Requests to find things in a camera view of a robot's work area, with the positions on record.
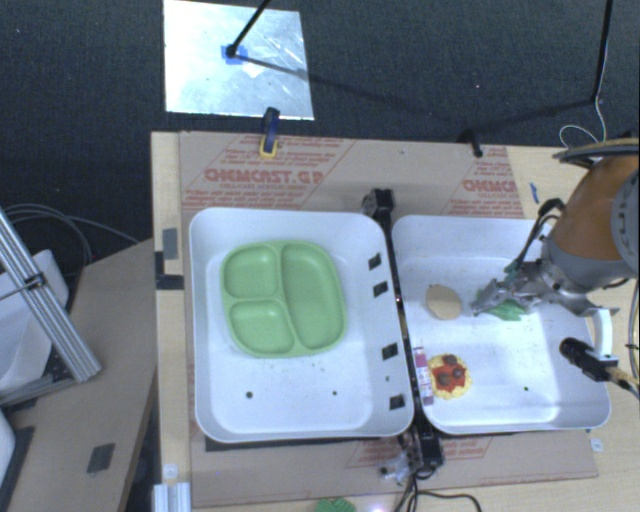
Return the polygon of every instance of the toy pizza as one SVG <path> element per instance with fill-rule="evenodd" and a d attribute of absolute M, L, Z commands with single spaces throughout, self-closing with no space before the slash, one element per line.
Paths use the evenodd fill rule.
<path fill-rule="evenodd" d="M 471 387 L 469 369 L 459 357 L 442 354 L 429 359 L 428 364 L 433 394 L 438 398 L 459 398 Z"/>

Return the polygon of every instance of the white container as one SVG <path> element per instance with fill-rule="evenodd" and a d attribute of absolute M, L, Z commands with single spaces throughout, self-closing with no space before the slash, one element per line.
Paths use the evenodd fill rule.
<path fill-rule="evenodd" d="M 64 306 L 67 286 L 51 251 L 34 256 L 54 295 Z M 10 277 L 0 275 L 0 296 L 15 289 Z M 32 382 L 42 376 L 51 352 L 51 340 L 20 293 L 0 301 L 0 393 Z"/>
<path fill-rule="evenodd" d="M 436 398 L 424 407 L 443 432 L 595 428 L 609 417 L 605 384 L 585 377 L 558 349 L 566 337 L 590 342 L 584 318 L 551 304 L 517 322 L 471 313 L 478 290 L 492 278 L 504 278 L 503 268 L 520 252 L 531 227 L 532 222 L 524 220 L 428 216 L 403 217 L 394 226 L 413 347 L 423 347 L 427 357 L 459 356 L 473 380 L 462 397 Z M 527 260 L 538 257 L 540 249 L 534 242 Z M 461 297 L 459 318 L 443 321 L 427 310 L 427 288 L 434 284 L 448 286 Z"/>
<path fill-rule="evenodd" d="M 9 423 L 0 411 L 0 487 L 11 462 L 11 455 L 16 445 L 16 438 Z"/>
<path fill-rule="evenodd" d="M 414 415 L 411 387 L 385 238 L 373 220 L 349 213 L 213 208 L 196 215 L 189 236 L 195 411 L 209 437 L 380 437 L 407 429 Z M 232 340 L 221 299 L 221 263 L 238 246 L 275 240 L 315 243 L 333 260 L 347 328 L 326 352 L 262 359 Z M 377 255 L 381 264 L 370 269 Z M 380 283 L 388 291 L 375 297 Z M 397 354 L 385 359 L 382 351 L 392 345 Z"/>

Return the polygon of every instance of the dark gray floor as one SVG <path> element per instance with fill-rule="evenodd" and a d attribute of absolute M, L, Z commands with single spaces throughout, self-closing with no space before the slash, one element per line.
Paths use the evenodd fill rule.
<path fill-rule="evenodd" d="M 258 1 L 218 2 L 256 6 Z M 591 96 L 603 0 L 274 0 L 301 12 L 316 121 L 290 134 L 558 145 L 600 136 Z M 640 3 L 614 5 L 602 110 L 638 129 Z M 167 114 L 160 0 L 0 4 L 0 204 L 37 202 L 151 234 L 153 130 L 257 131 L 259 122 Z M 586 139 L 575 137 L 575 143 Z M 77 243 L 24 224 L 69 270 Z M 87 228 L 97 258 L 126 242 Z"/>

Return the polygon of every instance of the robotic hand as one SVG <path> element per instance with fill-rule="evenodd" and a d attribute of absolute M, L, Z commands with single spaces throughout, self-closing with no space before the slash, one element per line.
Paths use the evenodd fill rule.
<path fill-rule="evenodd" d="M 638 139 L 570 149 L 555 158 L 585 167 L 587 174 L 566 205 L 552 199 L 540 208 L 522 252 L 505 268 L 502 281 L 493 279 L 480 292 L 471 305 L 474 314 L 513 301 L 525 311 L 540 302 L 552 302 L 578 316 L 590 316 L 599 308 L 587 293 L 638 278 Z M 551 213 L 554 209 L 561 212 L 559 217 Z M 542 236 L 550 218 L 557 222 Z M 525 261 L 537 238 L 542 241 L 540 258 Z M 569 357 L 576 352 L 569 350 L 570 343 L 563 346 L 561 352 L 578 366 L 589 358 L 602 359 L 593 351 L 585 357 Z M 581 346 L 580 353 L 585 351 Z M 585 373 L 593 378 L 593 371 Z"/>

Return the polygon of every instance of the blue pen mark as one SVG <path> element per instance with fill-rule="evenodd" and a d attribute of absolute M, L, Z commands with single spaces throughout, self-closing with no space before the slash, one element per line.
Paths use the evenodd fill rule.
<path fill-rule="evenodd" d="M 229 45 L 222 45 L 220 47 L 220 53 L 222 54 L 222 58 L 224 59 L 224 61 L 229 64 L 230 66 L 238 66 L 240 64 L 243 63 L 243 61 L 241 59 L 237 59 L 237 58 L 229 58 L 227 57 L 227 46 Z M 236 55 L 239 55 L 240 57 L 245 57 L 248 58 L 249 57 L 249 52 L 247 51 L 247 49 L 240 45 L 238 46 L 238 51 L 236 52 Z"/>
<path fill-rule="evenodd" d="M 531 195 L 533 196 L 533 200 L 536 202 L 536 204 L 540 204 L 540 200 L 538 199 L 538 189 L 533 184 L 533 182 L 529 183 L 529 186 L 531 187 Z"/>

